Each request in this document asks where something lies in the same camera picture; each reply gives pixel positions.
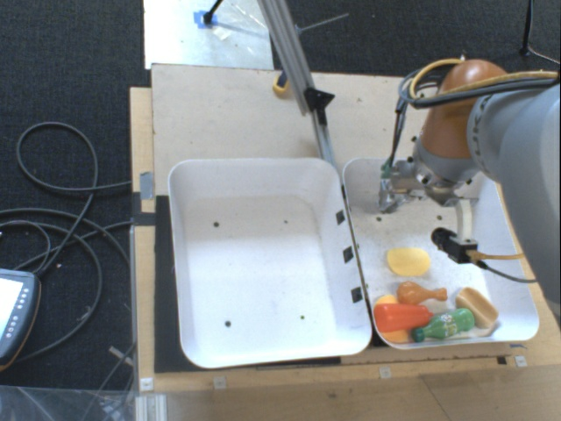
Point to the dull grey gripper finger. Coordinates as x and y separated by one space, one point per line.
399 199
385 200

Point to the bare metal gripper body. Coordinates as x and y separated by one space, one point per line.
407 181

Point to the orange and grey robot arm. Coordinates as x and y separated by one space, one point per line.
517 147

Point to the white plastic tray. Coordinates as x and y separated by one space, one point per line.
258 261
438 230

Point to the yellow potato crisp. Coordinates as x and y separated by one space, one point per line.
408 262

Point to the orange chicken drumstick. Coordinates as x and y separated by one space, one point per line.
414 293

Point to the orange toy bottle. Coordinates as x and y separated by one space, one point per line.
399 317

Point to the tan hot dog bun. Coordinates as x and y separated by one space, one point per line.
477 307

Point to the green toy bottle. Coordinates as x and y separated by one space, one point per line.
447 324

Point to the yellow round toy fruit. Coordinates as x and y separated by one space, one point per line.
396 337

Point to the pale wood board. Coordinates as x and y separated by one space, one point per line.
228 116

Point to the black cylinder on white bracket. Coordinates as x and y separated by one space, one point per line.
456 246

